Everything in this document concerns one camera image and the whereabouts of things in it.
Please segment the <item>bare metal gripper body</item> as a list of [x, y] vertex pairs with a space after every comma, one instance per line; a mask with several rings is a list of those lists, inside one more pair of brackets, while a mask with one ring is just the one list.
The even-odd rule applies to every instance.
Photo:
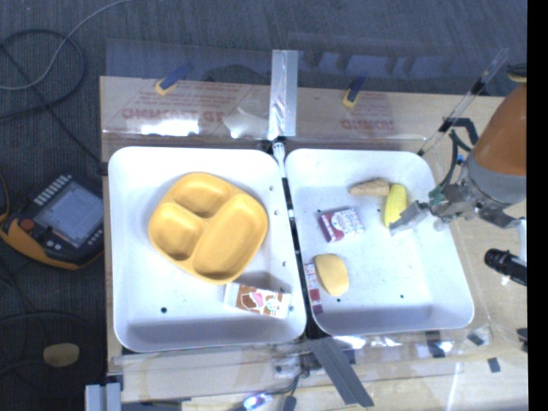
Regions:
[[472, 181], [435, 187], [429, 193], [429, 205], [431, 214], [443, 224], [458, 218], [479, 218], [501, 229], [516, 228], [519, 225], [518, 218], [504, 211], [509, 203], [484, 194]]

